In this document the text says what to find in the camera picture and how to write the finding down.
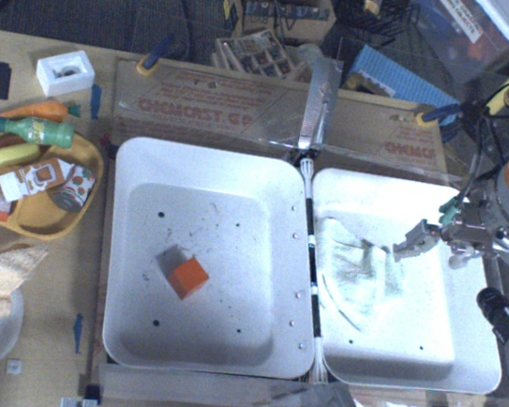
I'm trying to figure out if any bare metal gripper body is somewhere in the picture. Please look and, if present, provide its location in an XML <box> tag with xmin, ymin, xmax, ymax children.
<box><xmin>435</xmin><ymin>196</ymin><xmax>509</xmax><ymax>264</ymax></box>

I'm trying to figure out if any white crumpled cloth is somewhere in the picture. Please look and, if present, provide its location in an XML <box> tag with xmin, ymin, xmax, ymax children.
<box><xmin>301</xmin><ymin>213</ymin><xmax>415</xmax><ymax>338</ymax></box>

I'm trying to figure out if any white plastic tray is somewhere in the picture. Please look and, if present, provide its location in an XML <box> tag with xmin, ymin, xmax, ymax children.
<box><xmin>283</xmin><ymin>164</ymin><xmax>509</xmax><ymax>407</ymax></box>
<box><xmin>84</xmin><ymin>132</ymin><xmax>344</xmax><ymax>394</ymax></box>

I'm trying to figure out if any blue ribbed sheet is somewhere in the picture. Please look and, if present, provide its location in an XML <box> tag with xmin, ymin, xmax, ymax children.
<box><xmin>345</xmin><ymin>41</ymin><xmax>468</xmax><ymax>111</ymax></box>

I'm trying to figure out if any orange cube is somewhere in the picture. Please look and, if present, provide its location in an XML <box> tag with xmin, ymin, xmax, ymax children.
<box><xmin>165</xmin><ymin>253</ymin><xmax>213</xmax><ymax>305</ymax></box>

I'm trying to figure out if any brown cardboard board red print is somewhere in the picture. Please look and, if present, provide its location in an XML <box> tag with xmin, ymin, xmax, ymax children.
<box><xmin>65</xmin><ymin>52</ymin><xmax>509</xmax><ymax>407</ymax></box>

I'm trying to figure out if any brown cardboard box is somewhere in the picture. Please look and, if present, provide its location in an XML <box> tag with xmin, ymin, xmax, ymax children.
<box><xmin>218</xmin><ymin>0</ymin><xmax>341</xmax><ymax>53</ymax></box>

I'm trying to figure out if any small can with red dots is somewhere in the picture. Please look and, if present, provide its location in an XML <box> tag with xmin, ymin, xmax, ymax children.
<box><xmin>49</xmin><ymin>160</ymin><xmax>98</xmax><ymax>215</ymax></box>

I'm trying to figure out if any yellow divided plate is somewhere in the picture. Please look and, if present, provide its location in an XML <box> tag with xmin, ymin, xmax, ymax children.
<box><xmin>0</xmin><ymin>118</ymin><xmax>111</xmax><ymax>249</ymax></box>

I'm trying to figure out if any white and brown carton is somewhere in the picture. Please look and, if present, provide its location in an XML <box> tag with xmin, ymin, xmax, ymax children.
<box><xmin>0</xmin><ymin>149</ymin><xmax>77</xmax><ymax>212</ymax></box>

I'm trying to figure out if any white foam box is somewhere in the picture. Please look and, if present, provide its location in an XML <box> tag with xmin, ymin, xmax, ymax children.
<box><xmin>31</xmin><ymin>42</ymin><xmax>100</xmax><ymax>105</ymax></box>

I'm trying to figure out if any green bottle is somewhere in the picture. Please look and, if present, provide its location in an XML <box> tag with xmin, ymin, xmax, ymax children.
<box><xmin>0</xmin><ymin>112</ymin><xmax>78</xmax><ymax>151</ymax></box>

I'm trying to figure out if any orange carrot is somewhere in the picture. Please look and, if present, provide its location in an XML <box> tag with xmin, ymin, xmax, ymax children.
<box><xmin>0</xmin><ymin>92</ymin><xmax>83</xmax><ymax>130</ymax></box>

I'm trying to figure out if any yellow banana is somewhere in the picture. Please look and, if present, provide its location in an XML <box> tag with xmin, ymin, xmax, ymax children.
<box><xmin>0</xmin><ymin>138</ymin><xmax>44</xmax><ymax>181</ymax></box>

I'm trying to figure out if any brown sausage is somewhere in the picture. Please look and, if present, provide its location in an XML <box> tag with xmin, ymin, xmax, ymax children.
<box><xmin>0</xmin><ymin>130</ymin><xmax>27</xmax><ymax>156</ymax></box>

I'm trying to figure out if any black cylinder on white bracket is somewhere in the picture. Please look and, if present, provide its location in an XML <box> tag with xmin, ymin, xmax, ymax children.
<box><xmin>469</xmin><ymin>259</ymin><xmax>509</xmax><ymax>347</ymax></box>

